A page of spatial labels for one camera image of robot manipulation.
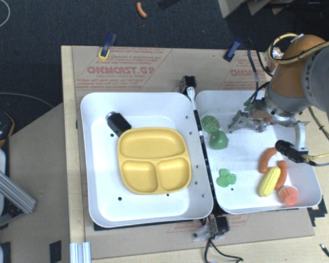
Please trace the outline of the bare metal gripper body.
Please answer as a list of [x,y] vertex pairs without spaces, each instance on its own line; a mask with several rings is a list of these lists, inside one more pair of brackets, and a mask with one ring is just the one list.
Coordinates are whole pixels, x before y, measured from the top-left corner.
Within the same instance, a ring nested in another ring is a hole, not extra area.
[[282,125],[294,127],[298,123],[309,124],[309,121],[296,119],[296,114],[278,107],[271,98],[256,99],[248,105],[248,117],[258,125]]

